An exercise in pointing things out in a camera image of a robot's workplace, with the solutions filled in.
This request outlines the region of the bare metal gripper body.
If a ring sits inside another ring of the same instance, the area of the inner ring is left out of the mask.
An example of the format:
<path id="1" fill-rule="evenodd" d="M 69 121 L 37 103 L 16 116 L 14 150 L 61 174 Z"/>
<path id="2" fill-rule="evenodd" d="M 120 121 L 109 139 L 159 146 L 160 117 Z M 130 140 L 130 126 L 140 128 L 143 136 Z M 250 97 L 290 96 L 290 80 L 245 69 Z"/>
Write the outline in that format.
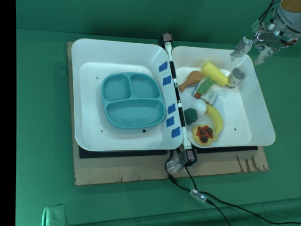
<path id="1" fill-rule="evenodd" d="M 298 30 L 294 30 L 286 23 L 271 20 L 270 22 L 256 22 L 252 26 L 255 33 L 252 42 L 258 50 L 266 47 L 278 51 L 287 48 L 298 42 Z"/>

